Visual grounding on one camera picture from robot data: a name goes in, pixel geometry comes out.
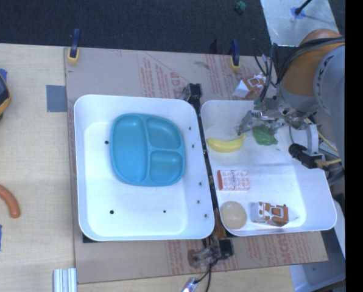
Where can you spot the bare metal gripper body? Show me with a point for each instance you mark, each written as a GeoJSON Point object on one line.
{"type": "Point", "coordinates": [279, 111]}

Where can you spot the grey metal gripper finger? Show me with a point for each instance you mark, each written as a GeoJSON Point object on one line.
{"type": "Point", "coordinates": [274, 127]}
{"type": "Point", "coordinates": [248, 123]}

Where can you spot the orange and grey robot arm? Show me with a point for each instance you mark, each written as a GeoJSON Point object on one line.
{"type": "Point", "coordinates": [303, 71]}

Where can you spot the green lettuce leaf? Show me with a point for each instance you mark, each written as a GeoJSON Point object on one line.
{"type": "Point", "coordinates": [264, 137]}

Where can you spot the yellow banana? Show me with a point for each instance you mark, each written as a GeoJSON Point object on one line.
{"type": "Point", "coordinates": [224, 144]}

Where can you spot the white plastic tray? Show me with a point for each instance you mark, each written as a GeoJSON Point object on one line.
{"type": "Point", "coordinates": [139, 211]}
{"type": "Point", "coordinates": [276, 181]}

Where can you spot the thin black and white rod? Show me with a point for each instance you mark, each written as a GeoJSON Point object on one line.
{"type": "Point", "coordinates": [206, 160]}

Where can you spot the flat orange and white carton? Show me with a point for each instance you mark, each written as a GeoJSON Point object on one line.
{"type": "Point", "coordinates": [233, 180]}

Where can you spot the beige round bread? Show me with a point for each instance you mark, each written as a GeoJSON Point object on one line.
{"type": "Point", "coordinates": [233, 214]}

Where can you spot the blue divided plate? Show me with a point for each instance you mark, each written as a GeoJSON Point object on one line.
{"type": "Point", "coordinates": [139, 144]}

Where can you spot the dark green lump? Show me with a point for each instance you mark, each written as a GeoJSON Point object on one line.
{"type": "Point", "coordinates": [240, 6]}

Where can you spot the brown cardboard board red print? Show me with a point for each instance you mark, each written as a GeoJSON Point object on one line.
{"type": "Point", "coordinates": [114, 71]}

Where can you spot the orange sausage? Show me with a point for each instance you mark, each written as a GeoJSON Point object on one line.
{"type": "Point", "coordinates": [8, 199]}

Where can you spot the black cylinder on white bracket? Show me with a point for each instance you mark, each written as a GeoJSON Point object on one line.
{"type": "Point", "coordinates": [303, 155]}

